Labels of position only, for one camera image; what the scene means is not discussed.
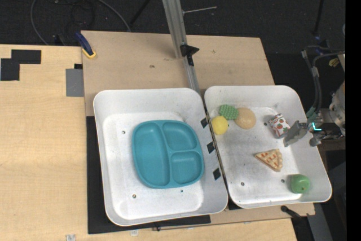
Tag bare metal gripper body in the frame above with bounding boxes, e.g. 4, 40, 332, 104
315, 93, 346, 140

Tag white carton with strawberry print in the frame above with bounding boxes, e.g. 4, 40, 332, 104
267, 113, 291, 139

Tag pizza slice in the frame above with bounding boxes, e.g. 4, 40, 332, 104
254, 148, 284, 172

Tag green apple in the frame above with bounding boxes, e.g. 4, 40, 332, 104
287, 173, 311, 194

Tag tan bread roll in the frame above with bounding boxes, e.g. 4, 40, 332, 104
234, 107, 257, 130

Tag white plastic tray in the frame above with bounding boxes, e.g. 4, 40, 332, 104
203, 84, 333, 209
92, 87, 229, 227

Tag green grapes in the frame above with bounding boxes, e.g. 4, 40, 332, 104
218, 104, 240, 121

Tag yellow lemon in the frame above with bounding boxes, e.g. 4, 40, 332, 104
211, 115, 229, 135

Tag blue divided plate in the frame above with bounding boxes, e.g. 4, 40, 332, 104
131, 120, 205, 189

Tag pale wood board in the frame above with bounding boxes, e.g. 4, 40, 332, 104
81, 30, 316, 233

